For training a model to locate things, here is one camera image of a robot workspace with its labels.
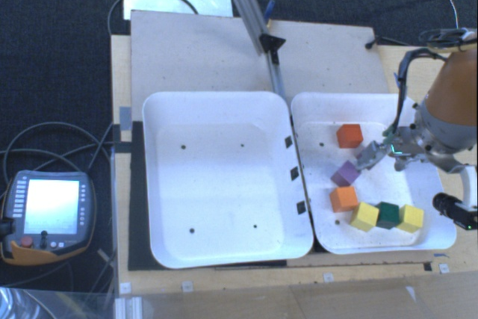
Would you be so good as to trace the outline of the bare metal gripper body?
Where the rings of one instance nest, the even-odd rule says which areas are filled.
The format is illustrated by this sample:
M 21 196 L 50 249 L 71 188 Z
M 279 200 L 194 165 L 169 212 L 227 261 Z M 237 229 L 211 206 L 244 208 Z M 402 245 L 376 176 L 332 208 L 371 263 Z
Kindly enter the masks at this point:
M 424 163 L 432 164 L 446 173 L 460 173 L 462 163 L 455 159 L 456 153 L 455 149 L 438 141 L 427 128 L 411 124 L 397 129 L 391 141 L 389 156 L 423 155 L 426 156 Z

